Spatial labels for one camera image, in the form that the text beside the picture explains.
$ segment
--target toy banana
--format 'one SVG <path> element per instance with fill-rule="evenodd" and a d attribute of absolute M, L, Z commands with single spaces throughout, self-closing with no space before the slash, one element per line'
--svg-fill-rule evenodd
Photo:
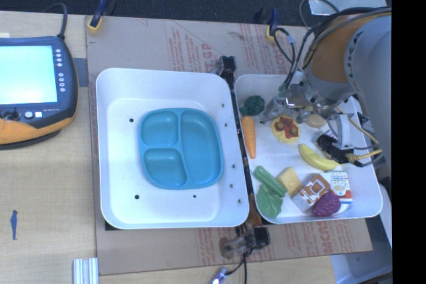
<path fill-rule="evenodd" d="M 317 168 L 318 170 L 333 170 L 339 165 L 336 161 L 324 158 L 323 156 L 320 156 L 319 154 L 315 153 L 306 144 L 300 144 L 299 151 L 300 155 L 302 155 L 302 158 L 310 166 Z"/>

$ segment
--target black clamp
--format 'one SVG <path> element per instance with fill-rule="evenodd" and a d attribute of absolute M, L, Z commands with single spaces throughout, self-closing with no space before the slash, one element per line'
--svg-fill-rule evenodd
<path fill-rule="evenodd" d="M 110 15 L 114 11 L 116 5 L 115 0 L 101 0 L 96 8 L 95 14 L 87 23 L 87 27 L 92 31 L 98 31 L 103 15 Z"/>
<path fill-rule="evenodd" d="M 212 74 L 224 78 L 231 90 L 234 89 L 234 71 L 237 69 L 234 56 L 220 56 L 210 71 Z"/>
<path fill-rule="evenodd" d="M 269 21 L 267 37 L 274 37 L 278 29 L 278 10 L 276 7 L 272 10 L 271 19 Z"/>

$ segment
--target white tray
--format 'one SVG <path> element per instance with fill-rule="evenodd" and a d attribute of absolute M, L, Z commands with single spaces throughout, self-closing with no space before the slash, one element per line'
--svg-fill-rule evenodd
<path fill-rule="evenodd" d="M 101 210 L 119 229 L 234 227 L 249 203 L 228 84 L 199 72 L 107 69 L 96 81 Z M 215 184 L 167 190 L 144 176 L 138 123 L 151 110 L 193 108 L 215 121 L 224 172 Z"/>
<path fill-rule="evenodd" d="M 260 95 L 265 100 L 265 105 L 267 105 L 272 97 L 278 94 L 278 87 L 283 83 L 284 79 L 285 76 L 270 74 L 245 74 L 239 77 L 235 83 L 238 108 L 243 106 L 245 100 L 252 95 Z M 353 119 L 358 122 L 356 112 L 361 112 L 361 108 L 356 100 L 350 98 L 347 103 L 342 103 L 339 107 L 345 113 L 354 113 Z M 271 120 L 260 124 L 259 117 L 260 115 L 254 116 L 256 123 L 256 158 L 248 158 L 251 172 L 254 171 L 256 166 L 263 166 L 273 176 L 277 176 L 285 167 L 292 166 L 302 183 L 309 180 L 314 173 L 321 173 L 327 179 L 327 173 L 309 166 L 298 151 L 298 144 L 301 143 L 305 143 L 315 149 L 315 141 L 327 131 L 327 125 L 323 128 L 311 128 L 307 124 L 300 124 L 301 134 L 298 141 L 293 144 L 284 144 L 272 134 L 270 128 Z M 353 125 L 350 125 L 350 136 L 353 146 L 367 146 L 364 135 Z M 351 164 L 341 164 L 335 170 L 345 170 L 347 172 L 353 198 L 353 202 L 349 205 L 342 205 L 339 212 L 329 217 L 317 217 L 310 213 L 310 210 L 308 210 L 308 213 L 304 213 L 286 194 L 282 203 L 282 211 L 276 218 L 261 215 L 271 223 L 299 223 L 373 217 L 380 213 L 382 197 L 373 166 L 359 168 Z M 252 183 L 256 197 L 260 182 L 252 176 Z"/>

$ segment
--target toy food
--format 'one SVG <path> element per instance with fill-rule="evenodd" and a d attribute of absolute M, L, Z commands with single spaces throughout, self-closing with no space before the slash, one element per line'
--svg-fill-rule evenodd
<path fill-rule="evenodd" d="M 287 189 L 281 185 L 275 177 L 269 173 L 262 166 L 257 166 L 253 172 L 253 176 L 258 179 L 261 183 L 267 185 L 272 191 L 277 193 L 280 197 L 285 196 Z"/>
<path fill-rule="evenodd" d="M 265 100 L 259 96 L 250 96 L 244 102 L 244 105 L 240 108 L 241 115 L 255 116 L 259 115 L 263 109 L 265 109 Z"/>
<path fill-rule="evenodd" d="M 325 126 L 327 124 L 327 121 L 324 120 L 320 115 L 318 114 L 310 114 L 307 118 L 305 123 L 312 128 L 321 128 L 322 126 Z"/>
<path fill-rule="evenodd" d="M 292 197 L 292 201 L 306 212 L 330 189 L 330 184 L 320 174 L 314 175 L 302 189 Z"/>
<path fill-rule="evenodd" d="M 339 197 L 333 192 L 325 193 L 312 207 L 312 213 L 318 217 L 328 217 L 340 210 L 341 202 Z"/>
<path fill-rule="evenodd" d="M 347 172 L 332 171 L 331 172 L 331 190 L 336 194 L 341 204 L 350 204 L 352 202 L 351 189 L 349 187 L 349 180 Z"/>
<path fill-rule="evenodd" d="M 299 126 L 296 121 L 287 115 L 275 117 L 272 120 L 271 129 L 274 136 L 286 144 L 296 142 L 300 136 Z"/>
<path fill-rule="evenodd" d="M 241 118 L 241 129 L 247 151 L 252 159 L 256 157 L 256 129 L 254 119 L 245 115 Z"/>
<path fill-rule="evenodd" d="M 339 164 L 331 159 L 326 159 L 323 156 L 315 153 L 308 145 L 302 143 L 299 145 L 300 155 L 312 167 L 318 170 L 333 170 Z"/>
<path fill-rule="evenodd" d="M 276 177 L 277 181 L 283 185 L 288 194 L 294 197 L 295 194 L 302 189 L 302 183 L 293 167 L 284 168 L 284 170 Z"/>
<path fill-rule="evenodd" d="M 256 194 L 256 203 L 259 211 L 264 215 L 276 217 L 281 212 L 282 197 L 267 185 L 262 184 Z"/>

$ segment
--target purple toy grape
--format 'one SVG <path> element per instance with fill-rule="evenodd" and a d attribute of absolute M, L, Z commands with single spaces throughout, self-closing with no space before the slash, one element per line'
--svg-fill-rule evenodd
<path fill-rule="evenodd" d="M 340 210 L 340 199 L 333 192 L 325 193 L 312 207 L 312 213 L 318 217 L 327 217 Z"/>

